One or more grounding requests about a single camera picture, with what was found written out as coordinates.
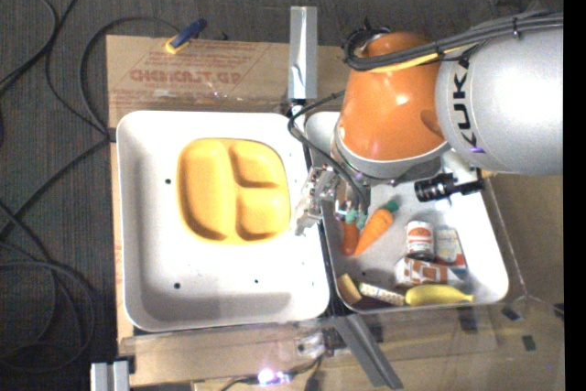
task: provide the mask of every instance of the yellow divided plate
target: yellow divided plate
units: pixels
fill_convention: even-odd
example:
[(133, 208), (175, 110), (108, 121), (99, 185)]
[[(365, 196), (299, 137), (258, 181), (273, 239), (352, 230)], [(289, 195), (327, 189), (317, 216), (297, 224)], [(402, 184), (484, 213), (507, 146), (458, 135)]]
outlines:
[(194, 140), (179, 155), (177, 176), (183, 222), (203, 239), (246, 244), (288, 228), (285, 167), (266, 144), (232, 138)]

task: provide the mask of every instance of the toy can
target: toy can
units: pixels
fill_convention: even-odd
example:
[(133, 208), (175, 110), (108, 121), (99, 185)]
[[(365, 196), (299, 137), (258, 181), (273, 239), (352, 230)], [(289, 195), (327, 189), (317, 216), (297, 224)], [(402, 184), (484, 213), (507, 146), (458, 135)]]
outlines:
[(407, 257), (418, 261), (433, 261), (435, 258), (433, 225), (421, 220), (407, 224)]

